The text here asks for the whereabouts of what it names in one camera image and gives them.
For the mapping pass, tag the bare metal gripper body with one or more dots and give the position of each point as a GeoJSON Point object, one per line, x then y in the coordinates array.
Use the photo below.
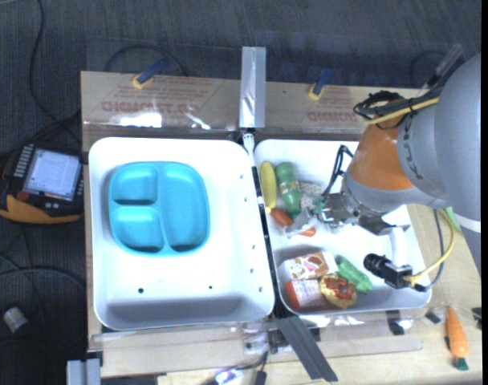
{"type": "Point", "coordinates": [340, 211]}

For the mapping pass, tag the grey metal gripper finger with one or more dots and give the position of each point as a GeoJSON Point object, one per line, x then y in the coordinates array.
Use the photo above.
{"type": "Point", "coordinates": [302, 221]}

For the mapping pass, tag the orange sausage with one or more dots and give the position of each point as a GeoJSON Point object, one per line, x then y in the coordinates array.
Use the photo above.
{"type": "Point", "coordinates": [281, 217]}

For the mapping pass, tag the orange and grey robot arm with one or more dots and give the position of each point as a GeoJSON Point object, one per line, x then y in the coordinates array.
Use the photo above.
{"type": "Point", "coordinates": [440, 143]}

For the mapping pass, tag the white speckled packet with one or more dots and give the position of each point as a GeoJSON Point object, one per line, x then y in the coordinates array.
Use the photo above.
{"type": "Point", "coordinates": [308, 193]}

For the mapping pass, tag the green plastic bottle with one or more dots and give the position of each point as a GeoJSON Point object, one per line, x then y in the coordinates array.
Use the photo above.
{"type": "Point", "coordinates": [289, 187]}

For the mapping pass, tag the white plastic tray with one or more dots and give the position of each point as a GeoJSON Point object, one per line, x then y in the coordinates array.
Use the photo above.
{"type": "Point", "coordinates": [228, 215]}
{"type": "Point", "coordinates": [348, 247]}

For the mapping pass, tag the orange and white carton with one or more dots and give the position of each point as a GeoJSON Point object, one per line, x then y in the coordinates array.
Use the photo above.
{"type": "Point", "coordinates": [308, 265]}

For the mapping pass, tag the yellow banana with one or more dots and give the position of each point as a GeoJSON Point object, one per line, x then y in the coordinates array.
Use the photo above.
{"type": "Point", "coordinates": [268, 183]}

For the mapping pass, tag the green toy vegetable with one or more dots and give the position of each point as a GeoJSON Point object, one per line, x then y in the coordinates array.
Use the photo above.
{"type": "Point", "coordinates": [354, 275]}

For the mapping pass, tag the yellow and red pizza slice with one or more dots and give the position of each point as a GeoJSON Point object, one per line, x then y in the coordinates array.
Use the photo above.
{"type": "Point", "coordinates": [340, 291]}

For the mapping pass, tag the blue divided plate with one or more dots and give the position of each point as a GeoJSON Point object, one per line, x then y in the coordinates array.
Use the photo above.
{"type": "Point", "coordinates": [180, 203]}

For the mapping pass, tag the orange carrot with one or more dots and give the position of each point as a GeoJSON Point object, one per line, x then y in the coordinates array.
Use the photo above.
{"type": "Point", "coordinates": [456, 335]}

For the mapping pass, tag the brown cardboard board red print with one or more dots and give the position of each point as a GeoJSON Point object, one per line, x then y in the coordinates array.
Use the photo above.
{"type": "Point", "coordinates": [172, 102]}

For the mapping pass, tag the small silver can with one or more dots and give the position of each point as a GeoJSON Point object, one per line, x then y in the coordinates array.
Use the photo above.
{"type": "Point", "coordinates": [16, 319]}

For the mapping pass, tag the black cylinder on white bracket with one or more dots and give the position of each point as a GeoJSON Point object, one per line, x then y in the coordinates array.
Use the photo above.
{"type": "Point", "coordinates": [388, 269]}

